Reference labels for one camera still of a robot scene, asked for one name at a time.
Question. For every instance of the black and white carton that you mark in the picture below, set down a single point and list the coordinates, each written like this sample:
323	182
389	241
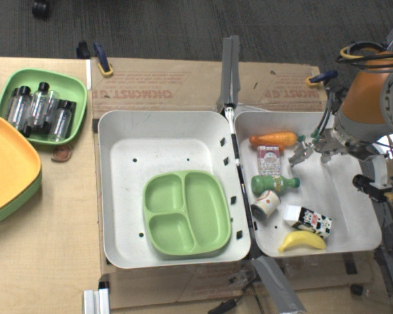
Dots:
311	221

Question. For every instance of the brown cardboard board red print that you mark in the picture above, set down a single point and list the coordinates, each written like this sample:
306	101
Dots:
183	87

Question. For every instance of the pink and white carton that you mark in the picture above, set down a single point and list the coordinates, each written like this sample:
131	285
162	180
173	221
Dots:
268	160

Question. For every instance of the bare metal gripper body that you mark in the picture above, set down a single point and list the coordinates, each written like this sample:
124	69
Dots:
339	144

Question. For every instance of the black cylinder on white bracket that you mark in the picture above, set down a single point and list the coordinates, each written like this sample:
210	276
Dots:
368	185

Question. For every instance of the orange carrot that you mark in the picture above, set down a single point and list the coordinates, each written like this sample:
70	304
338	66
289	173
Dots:
276	138

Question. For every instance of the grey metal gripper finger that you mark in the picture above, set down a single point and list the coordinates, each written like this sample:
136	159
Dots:
327	157
300	154

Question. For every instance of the white plastic tray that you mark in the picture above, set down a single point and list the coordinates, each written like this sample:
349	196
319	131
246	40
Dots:
340	208
127	208

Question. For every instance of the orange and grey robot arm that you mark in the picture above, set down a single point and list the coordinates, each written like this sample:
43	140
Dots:
363	100

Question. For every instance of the white and orange can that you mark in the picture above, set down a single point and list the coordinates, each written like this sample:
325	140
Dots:
267	203

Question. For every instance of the green square plate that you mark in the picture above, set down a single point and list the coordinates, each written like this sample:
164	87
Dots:
68	87

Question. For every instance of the yellow plate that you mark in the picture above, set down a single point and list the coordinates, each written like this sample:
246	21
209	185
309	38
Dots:
10	162

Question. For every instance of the clear plastic bottle black cap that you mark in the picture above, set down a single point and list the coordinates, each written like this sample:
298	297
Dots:
19	108
53	100
60	123
39	106

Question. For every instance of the green bottle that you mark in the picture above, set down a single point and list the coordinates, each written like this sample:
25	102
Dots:
268	184

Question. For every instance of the green divided plate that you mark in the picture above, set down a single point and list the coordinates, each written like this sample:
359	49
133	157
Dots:
199	208

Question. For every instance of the thin black and white rod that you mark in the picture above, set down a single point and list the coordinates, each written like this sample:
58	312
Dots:
236	152

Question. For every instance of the yellow banana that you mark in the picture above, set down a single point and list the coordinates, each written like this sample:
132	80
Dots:
303	239

